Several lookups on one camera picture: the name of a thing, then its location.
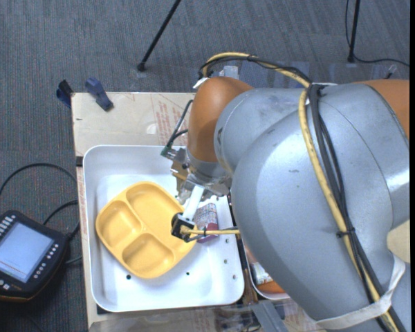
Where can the white and purple carton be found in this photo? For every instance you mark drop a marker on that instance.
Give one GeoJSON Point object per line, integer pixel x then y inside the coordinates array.
{"type": "Point", "coordinates": [207, 216]}

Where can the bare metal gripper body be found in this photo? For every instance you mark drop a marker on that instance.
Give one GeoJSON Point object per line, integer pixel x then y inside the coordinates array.
{"type": "Point", "coordinates": [193, 184]}

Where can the brown cardboard board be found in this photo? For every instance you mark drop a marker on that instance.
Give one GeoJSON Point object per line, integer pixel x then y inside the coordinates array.
{"type": "Point", "coordinates": [124, 123]}

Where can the white plastic tray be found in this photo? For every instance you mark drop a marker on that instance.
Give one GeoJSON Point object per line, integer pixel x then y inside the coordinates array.
{"type": "Point", "coordinates": [254, 287]}
{"type": "Point", "coordinates": [166, 289]}

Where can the white packet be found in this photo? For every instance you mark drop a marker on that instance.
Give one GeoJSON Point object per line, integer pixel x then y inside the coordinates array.
{"type": "Point", "coordinates": [261, 274]}

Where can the yellow divided plate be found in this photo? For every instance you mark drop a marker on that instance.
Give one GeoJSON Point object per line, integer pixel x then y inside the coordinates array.
{"type": "Point", "coordinates": [138, 230]}

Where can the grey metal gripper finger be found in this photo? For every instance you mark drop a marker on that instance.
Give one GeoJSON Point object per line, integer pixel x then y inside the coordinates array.
{"type": "Point", "coordinates": [183, 195]}

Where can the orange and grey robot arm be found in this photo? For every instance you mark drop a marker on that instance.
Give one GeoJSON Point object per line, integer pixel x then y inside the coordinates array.
{"type": "Point", "coordinates": [297, 192]}

